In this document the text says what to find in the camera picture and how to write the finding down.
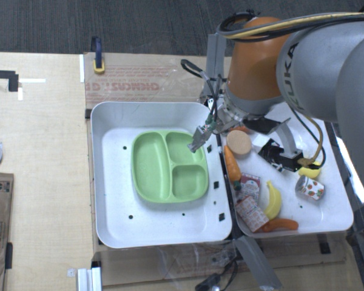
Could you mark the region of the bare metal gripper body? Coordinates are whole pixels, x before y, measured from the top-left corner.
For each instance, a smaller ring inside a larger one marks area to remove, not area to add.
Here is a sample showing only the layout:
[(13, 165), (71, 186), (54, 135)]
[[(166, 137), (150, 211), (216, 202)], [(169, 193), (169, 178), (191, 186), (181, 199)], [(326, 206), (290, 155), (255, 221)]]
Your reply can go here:
[(219, 108), (218, 112), (216, 112), (213, 102), (207, 102), (205, 105), (209, 109), (209, 114), (201, 126), (203, 133), (220, 135), (228, 134), (233, 130), (249, 133), (249, 129), (241, 121), (232, 117), (226, 109)]

